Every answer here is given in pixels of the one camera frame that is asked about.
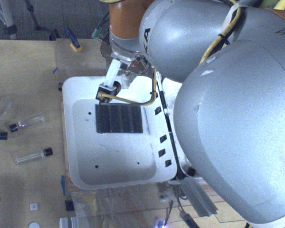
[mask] gray ribbed object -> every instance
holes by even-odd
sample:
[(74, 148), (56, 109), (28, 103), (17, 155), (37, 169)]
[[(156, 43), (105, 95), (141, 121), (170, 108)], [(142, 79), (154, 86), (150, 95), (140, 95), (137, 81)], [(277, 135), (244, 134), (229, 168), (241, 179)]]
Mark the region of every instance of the gray ribbed object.
[(183, 83), (174, 124), (205, 181), (244, 219), (265, 224), (285, 216), (285, 20), (249, 8), (244, 22), (237, 41)]
[(183, 82), (220, 33), (228, 11), (213, 0), (155, 0), (142, 18), (141, 50), (163, 76)]

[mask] copper-colored cylinder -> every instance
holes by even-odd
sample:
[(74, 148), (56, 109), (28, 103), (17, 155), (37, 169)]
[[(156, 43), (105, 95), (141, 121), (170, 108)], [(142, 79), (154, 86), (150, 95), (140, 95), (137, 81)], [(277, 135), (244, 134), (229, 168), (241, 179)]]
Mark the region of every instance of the copper-colored cylinder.
[(154, 0), (124, 0), (109, 5), (110, 29), (121, 39), (138, 37), (142, 17)]

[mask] black vial cap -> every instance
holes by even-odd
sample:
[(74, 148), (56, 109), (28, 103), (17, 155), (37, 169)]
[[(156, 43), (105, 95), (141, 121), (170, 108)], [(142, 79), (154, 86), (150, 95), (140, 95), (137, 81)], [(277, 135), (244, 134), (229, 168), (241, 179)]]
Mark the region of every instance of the black vial cap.
[(9, 125), (9, 130), (11, 133), (15, 132), (15, 131), (18, 131), (18, 126), (17, 124), (12, 124), (12, 125)]
[(43, 150), (43, 153), (44, 153), (44, 156), (50, 156), (50, 155), (53, 155), (53, 150), (52, 148), (46, 148)]
[(7, 140), (8, 133), (7, 132), (0, 132), (0, 140)]

